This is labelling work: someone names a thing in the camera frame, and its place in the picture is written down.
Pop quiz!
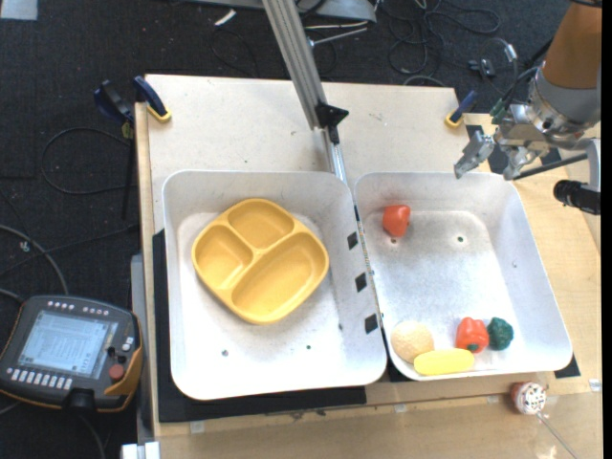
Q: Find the white plastic tray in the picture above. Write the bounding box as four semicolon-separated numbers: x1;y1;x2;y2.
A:
161;168;388;401
352;170;574;383

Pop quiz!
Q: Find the pale wood board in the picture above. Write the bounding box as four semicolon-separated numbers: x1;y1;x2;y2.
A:
135;73;601;437

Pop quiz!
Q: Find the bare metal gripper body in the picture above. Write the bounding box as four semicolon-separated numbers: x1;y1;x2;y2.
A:
491;103;602;156

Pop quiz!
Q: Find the orange bell pepper green stem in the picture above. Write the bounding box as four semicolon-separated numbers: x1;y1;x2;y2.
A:
454;317;491;355

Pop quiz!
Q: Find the yellow divided plate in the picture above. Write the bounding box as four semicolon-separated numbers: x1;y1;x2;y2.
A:
190;197;331;326

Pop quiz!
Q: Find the beige bread roll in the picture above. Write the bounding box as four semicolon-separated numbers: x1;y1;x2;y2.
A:
390;319;435;364

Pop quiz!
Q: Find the black cylinder on white bracket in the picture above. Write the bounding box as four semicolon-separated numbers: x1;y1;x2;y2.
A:
553;137;602;217

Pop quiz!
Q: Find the green broccoli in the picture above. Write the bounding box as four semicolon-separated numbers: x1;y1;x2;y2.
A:
486;317;515;352

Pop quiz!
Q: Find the red and white round object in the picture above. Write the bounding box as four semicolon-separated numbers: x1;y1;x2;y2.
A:
509;381;549;416

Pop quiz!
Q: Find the yellow oblong toy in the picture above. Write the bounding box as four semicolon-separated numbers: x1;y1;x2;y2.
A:
413;347;476;378

